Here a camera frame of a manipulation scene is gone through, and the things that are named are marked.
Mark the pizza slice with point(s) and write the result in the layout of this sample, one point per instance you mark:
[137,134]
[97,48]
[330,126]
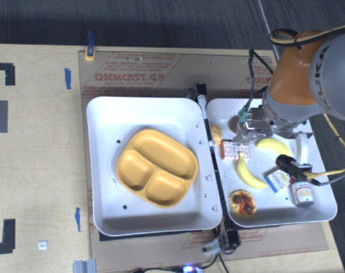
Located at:
[242,204]

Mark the tan bread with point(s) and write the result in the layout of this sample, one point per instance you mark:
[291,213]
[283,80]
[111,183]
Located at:
[216,134]

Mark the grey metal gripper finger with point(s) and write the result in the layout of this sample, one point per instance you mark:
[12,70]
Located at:
[240,134]
[251,138]

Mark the brown cardboard board red print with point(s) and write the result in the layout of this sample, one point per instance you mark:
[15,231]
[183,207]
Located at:
[166,75]

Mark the yellow banana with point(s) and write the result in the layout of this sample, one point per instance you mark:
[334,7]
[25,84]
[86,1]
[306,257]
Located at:
[273,145]
[246,173]

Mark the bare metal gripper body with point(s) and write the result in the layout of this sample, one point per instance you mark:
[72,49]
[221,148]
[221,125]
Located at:
[260,121]

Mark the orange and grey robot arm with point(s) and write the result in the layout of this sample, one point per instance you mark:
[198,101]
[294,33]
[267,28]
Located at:
[294,75]

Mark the orange divided plate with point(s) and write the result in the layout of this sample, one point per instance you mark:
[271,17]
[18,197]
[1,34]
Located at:
[161,163]

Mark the white plastic tray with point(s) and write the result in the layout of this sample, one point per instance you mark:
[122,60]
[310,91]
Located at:
[109,152]
[274,206]

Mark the white and blue carton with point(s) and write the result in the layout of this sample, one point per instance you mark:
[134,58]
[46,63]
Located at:
[278,181]

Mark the brown doughnut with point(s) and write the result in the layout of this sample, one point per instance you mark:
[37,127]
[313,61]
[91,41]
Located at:
[232,124]

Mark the red and white packet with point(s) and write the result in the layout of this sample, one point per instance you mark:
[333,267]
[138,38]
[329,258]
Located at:
[229,150]

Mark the small white can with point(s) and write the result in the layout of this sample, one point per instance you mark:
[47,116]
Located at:
[303,194]

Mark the thin black and white rod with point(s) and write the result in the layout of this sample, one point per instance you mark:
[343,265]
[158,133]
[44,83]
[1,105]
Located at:
[212,149]

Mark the black cylinder on white bracket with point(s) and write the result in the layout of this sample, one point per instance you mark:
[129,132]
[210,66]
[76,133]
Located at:
[291,165]

